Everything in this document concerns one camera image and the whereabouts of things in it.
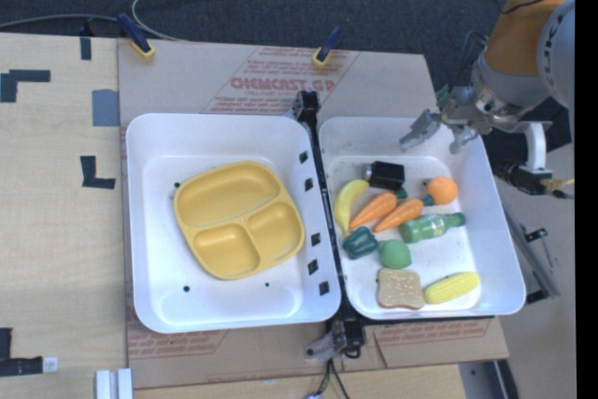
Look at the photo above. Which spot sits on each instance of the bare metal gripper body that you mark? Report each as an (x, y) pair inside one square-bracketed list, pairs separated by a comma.
[(467, 109)]

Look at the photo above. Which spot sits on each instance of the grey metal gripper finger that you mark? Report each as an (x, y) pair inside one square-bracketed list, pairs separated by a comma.
[(462, 140), (420, 128)]

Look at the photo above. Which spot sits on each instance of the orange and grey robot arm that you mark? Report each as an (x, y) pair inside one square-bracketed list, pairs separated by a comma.
[(518, 42)]

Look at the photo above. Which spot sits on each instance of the orange fruit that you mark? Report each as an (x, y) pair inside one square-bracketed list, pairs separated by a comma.
[(443, 190)]

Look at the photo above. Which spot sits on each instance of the black bottle with silver cap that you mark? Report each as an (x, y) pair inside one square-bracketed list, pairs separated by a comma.
[(388, 175)]

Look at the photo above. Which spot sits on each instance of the orange carrot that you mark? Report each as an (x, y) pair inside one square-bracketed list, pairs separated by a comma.
[(399, 215), (374, 210)]

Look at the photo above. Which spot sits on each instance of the green bottle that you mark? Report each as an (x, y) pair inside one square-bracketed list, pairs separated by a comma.
[(427, 226)]

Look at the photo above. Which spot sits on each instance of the yellow banana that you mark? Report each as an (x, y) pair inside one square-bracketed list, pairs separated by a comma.
[(345, 203)]

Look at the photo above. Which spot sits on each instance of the thin black rod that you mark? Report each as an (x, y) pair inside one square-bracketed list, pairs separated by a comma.
[(321, 182)]

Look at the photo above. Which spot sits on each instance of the white plastic tray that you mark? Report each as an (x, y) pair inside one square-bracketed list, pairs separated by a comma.
[(490, 257), (159, 219)]

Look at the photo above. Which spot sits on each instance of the green apple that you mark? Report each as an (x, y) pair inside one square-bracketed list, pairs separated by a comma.
[(394, 254)]

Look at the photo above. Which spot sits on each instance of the green bell pepper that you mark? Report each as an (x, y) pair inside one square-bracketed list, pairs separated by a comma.
[(360, 244)]

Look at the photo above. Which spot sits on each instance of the yellow corn cob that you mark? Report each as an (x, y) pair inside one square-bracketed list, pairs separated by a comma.
[(452, 287)]

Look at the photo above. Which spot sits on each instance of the brown bread slice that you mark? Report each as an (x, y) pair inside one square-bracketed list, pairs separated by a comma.
[(399, 289)]

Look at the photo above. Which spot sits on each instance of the yellow divided plate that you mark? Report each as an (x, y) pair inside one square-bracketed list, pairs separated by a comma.
[(233, 219)]

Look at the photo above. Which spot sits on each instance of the brown cardboard board red print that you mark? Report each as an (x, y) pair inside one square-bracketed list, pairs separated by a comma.
[(187, 79)]

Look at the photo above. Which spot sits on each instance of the black cylinder on white bracket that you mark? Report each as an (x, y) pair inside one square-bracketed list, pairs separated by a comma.
[(535, 145)]

